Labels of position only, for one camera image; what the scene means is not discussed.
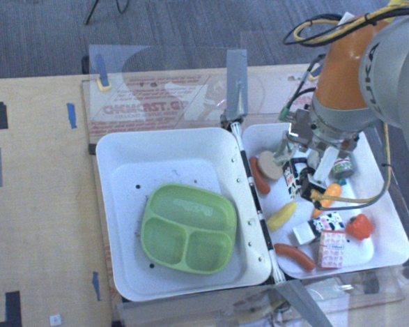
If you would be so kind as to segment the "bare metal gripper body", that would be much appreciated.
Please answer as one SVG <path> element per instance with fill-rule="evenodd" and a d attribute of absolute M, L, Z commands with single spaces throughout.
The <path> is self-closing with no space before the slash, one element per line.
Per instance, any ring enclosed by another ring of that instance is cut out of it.
<path fill-rule="evenodd" d="M 324 153 L 328 147 L 340 154 L 352 153 L 359 141 L 359 132 L 341 130 L 323 120 L 312 109 L 297 109 L 288 114 L 290 126 L 288 139 L 298 143 L 300 149 L 312 149 Z"/>

